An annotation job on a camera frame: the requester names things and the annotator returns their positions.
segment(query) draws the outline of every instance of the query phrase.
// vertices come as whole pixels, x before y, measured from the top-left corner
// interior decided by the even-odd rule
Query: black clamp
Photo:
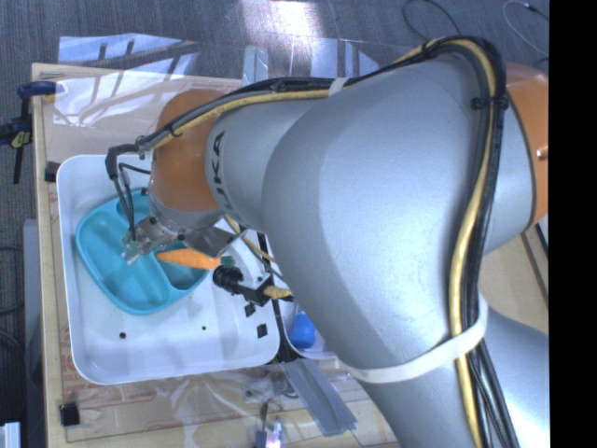
[[[29,113],[31,98],[62,91],[64,88],[53,81],[32,81],[17,88],[17,94],[22,99],[21,115],[0,126],[0,146],[11,145],[17,150],[12,184],[19,184],[21,180],[23,148],[33,141],[33,122]]]
[[[60,405],[60,424],[63,427],[80,425],[81,420],[78,414],[76,403],[63,403]]]
[[[507,110],[509,106],[509,102],[505,96],[502,97],[491,97],[491,98],[473,98],[470,102],[470,107],[473,109],[482,109],[486,106],[489,106],[491,103],[494,103],[499,109]]]

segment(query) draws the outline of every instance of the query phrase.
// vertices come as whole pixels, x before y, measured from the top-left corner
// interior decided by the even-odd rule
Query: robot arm
[[[216,122],[203,111],[198,125],[191,109],[169,134],[137,142],[156,148],[150,195],[163,237],[142,221],[135,250],[183,234],[216,256],[234,237],[210,232],[227,214],[268,235],[295,298],[347,366],[375,373],[433,351],[477,319],[483,253],[547,210],[547,79],[511,66],[507,85],[486,48],[441,40],[331,96],[329,82],[279,98],[257,85],[225,96],[233,109]],[[197,96],[173,105],[186,111]],[[185,125],[193,130],[162,144]],[[187,191],[198,201],[186,205]],[[548,446],[547,364],[547,337],[490,309],[474,354],[362,385],[405,448]]]

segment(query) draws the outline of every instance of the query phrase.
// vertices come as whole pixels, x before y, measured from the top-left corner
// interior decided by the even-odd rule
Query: blue object
[[[33,98],[45,94],[56,94],[64,92],[64,87],[53,81],[31,81],[20,85],[17,88],[17,94],[21,99]]]
[[[140,220],[149,212],[148,198],[137,190],[132,201],[135,220]],[[128,227],[116,198],[91,211],[76,228],[76,248],[85,267],[106,297],[124,312],[149,315],[165,309],[185,297],[207,274],[158,260],[155,252],[129,264],[122,256],[122,237]]]
[[[299,306],[295,313],[295,327],[290,332],[290,342],[299,349],[311,348],[315,343],[315,325]]]

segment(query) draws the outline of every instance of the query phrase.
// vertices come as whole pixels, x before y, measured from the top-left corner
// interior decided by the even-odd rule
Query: gray carpet
[[[423,36],[482,36],[493,42],[505,60],[535,65],[548,72],[549,0],[528,2],[537,11],[510,0],[0,0],[0,123],[20,112],[16,88],[28,81],[31,63],[56,63],[61,36],[100,36],[137,33],[167,36],[203,44],[195,74],[240,77],[225,51],[254,44],[276,55],[272,69],[283,73],[300,61],[289,61],[291,41],[316,37],[376,43],[370,58],[388,63],[395,48],[412,48]],[[289,22],[281,18],[289,8],[301,8],[307,17]],[[406,11],[409,21],[403,16]],[[114,60],[115,67],[136,61]],[[109,62],[98,63],[109,65]],[[15,151],[0,147],[0,425],[21,420],[26,376],[22,369],[24,308],[22,259],[12,246],[22,246],[22,225],[35,217],[32,148],[26,147],[19,185],[12,184]],[[14,310],[3,311],[18,305]]]

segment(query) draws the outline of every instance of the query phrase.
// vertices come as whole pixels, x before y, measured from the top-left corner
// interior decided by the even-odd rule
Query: clear plastic sheet
[[[61,41],[61,63],[66,64],[57,65],[55,74],[43,76],[58,82],[63,88],[61,93],[43,100],[48,162],[62,163],[78,154],[105,154],[109,147],[130,143],[140,134],[153,132],[163,106],[177,93],[196,88],[217,89],[225,93],[246,83],[247,74],[258,73],[255,67],[247,67],[246,49],[235,49],[235,63],[230,63],[230,67],[238,70],[237,76],[222,77],[221,73],[213,76],[201,70],[206,65],[198,63],[204,46],[139,35],[112,38],[65,38]],[[133,46],[130,43],[132,39],[135,42]],[[186,48],[196,50],[194,53],[198,55],[193,56],[191,51],[186,59],[179,57],[176,65],[172,61],[160,63],[160,60],[138,64],[143,58],[156,55],[158,58],[165,55],[165,60],[171,60],[165,49],[169,46],[170,51],[180,52],[181,48]],[[261,58],[260,64],[264,63],[269,68],[269,77],[283,73],[299,75],[306,71],[312,76],[334,77],[363,74],[387,63],[376,63],[369,56],[375,52],[364,52],[363,47],[363,44],[352,42],[302,39],[293,42],[291,58],[284,60],[288,64],[285,69],[281,60],[276,61],[275,54],[267,51],[259,53],[260,58],[266,58],[265,62]],[[93,60],[96,50],[99,51],[98,57]],[[310,59],[308,65],[301,63],[305,58]],[[108,69],[109,59],[122,67]],[[198,69],[202,75],[194,76],[192,73]],[[312,442],[310,446],[325,446],[324,441],[330,442],[330,446],[368,446],[396,441],[367,393],[340,368],[325,347],[325,341],[321,340],[316,346],[318,353],[312,351],[310,355],[303,352],[302,355],[317,359],[327,380],[357,418],[355,430],[332,437],[334,440],[323,437],[277,362],[236,371],[122,385],[95,385],[87,381],[76,370],[72,358],[58,197],[53,183],[49,183],[49,203],[63,403],[75,403],[80,419],[79,425],[66,428],[68,441],[178,428],[169,431],[173,446],[247,447],[254,445],[260,430],[265,428],[272,436],[277,427],[282,428],[284,442],[300,446],[301,442],[309,441]],[[293,327],[294,306],[283,302],[281,311],[285,321],[283,336],[286,336],[285,333]]]

